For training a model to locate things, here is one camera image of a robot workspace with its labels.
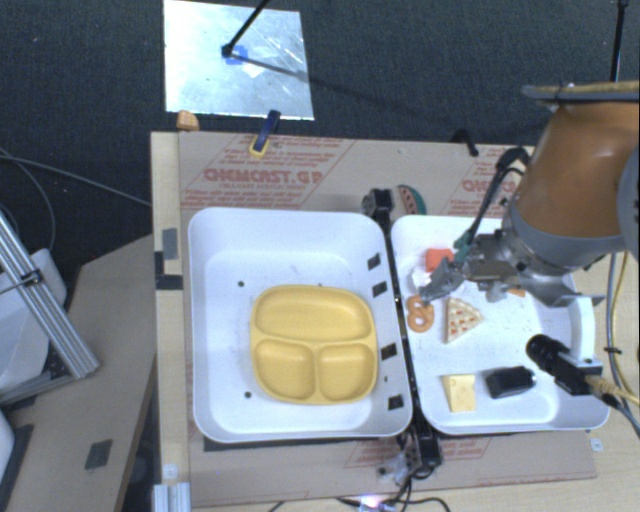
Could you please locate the black rectangular block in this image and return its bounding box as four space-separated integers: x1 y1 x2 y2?
484 365 538 401

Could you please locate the orange pretzel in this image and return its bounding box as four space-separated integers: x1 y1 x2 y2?
405 294 436 334

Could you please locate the yellow cheese wedge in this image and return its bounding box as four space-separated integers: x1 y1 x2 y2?
440 373 478 414

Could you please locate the brown cardboard board red print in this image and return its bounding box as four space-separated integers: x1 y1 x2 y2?
177 131 599 509

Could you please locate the white plastic tray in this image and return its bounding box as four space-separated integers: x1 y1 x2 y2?
187 206 415 445
389 214 613 436

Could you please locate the pizza slice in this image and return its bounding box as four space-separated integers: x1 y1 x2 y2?
444 296 486 346

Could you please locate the black cylinder on white bracket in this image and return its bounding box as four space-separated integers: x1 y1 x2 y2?
525 293 607 397

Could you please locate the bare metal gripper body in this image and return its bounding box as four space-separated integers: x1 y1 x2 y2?
461 231 582 308

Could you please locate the orange cube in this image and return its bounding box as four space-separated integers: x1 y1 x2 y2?
425 246 456 274

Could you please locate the white crumpled object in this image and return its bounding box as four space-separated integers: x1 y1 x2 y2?
409 256 437 296

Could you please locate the thin black rod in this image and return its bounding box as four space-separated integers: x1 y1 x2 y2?
380 209 427 437

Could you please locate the yellow divided plate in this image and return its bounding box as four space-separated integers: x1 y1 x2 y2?
248 284 379 406

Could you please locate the watermelon slice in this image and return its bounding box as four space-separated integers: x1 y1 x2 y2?
396 184 428 216

